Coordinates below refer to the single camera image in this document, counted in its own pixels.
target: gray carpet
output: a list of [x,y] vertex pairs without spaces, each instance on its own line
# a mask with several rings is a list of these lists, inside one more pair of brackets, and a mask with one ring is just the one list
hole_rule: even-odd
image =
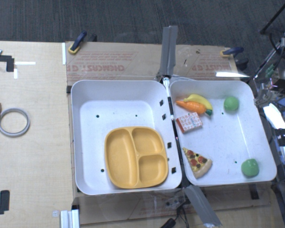
[[[177,44],[243,47],[246,73],[272,49],[259,33],[285,0],[0,0],[0,40],[63,42],[82,30],[102,42],[161,44],[162,28],[178,25]],[[267,30],[278,41],[285,9]]]

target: clamp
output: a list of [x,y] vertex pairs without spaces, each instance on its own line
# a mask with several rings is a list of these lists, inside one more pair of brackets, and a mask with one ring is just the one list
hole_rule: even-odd
[[[80,50],[80,43],[84,41],[87,32],[83,30],[74,43],[68,48],[68,52],[72,55],[75,55]],[[88,41],[97,41],[97,35],[92,34]]]
[[222,50],[219,52],[219,55],[222,57],[222,58],[228,58],[230,57],[230,55],[233,55],[233,57],[236,57],[237,54],[241,53],[244,51],[244,48],[243,47],[233,47],[229,50]]
[[80,49],[80,43],[84,41],[84,38],[86,37],[87,32],[83,30],[80,35],[77,37],[77,39],[74,41],[74,43],[69,47],[68,51],[69,53],[75,55],[79,49]]

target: small box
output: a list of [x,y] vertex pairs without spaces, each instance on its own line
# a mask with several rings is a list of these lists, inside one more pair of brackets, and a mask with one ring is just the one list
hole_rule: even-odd
[[188,113],[184,116],[178,117],[176,118],[176,122],[180,127],[182,133],[186,133],[203,125],[203,122],[196,112]]

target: toy carrot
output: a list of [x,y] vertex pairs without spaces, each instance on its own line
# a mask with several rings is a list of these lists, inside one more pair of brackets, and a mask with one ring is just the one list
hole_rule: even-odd
[[175,103],[186,110],[190,112],[196,112],[197,114],[203,114],[206,113],[207,115],[211,115],[212,111],[208,110],[205,105],[198,103],[198,102],[193,102],[193,101],[175,101]]

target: pepperoni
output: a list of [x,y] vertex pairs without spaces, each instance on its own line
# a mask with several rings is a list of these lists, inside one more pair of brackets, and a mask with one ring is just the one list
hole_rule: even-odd
[[188,150],[187,154],[190,156],[190,155],[194,155],[194,152],[191,151],[191,150]]
[[191,163],[192,166],[196,166],[198,164],[198,162],[195,159],[192,159],[190,161],[190,163]]
[[202,156],[199,157],[199,163],[206,163],[206,162],[207,162],[207,159],[205,159]]

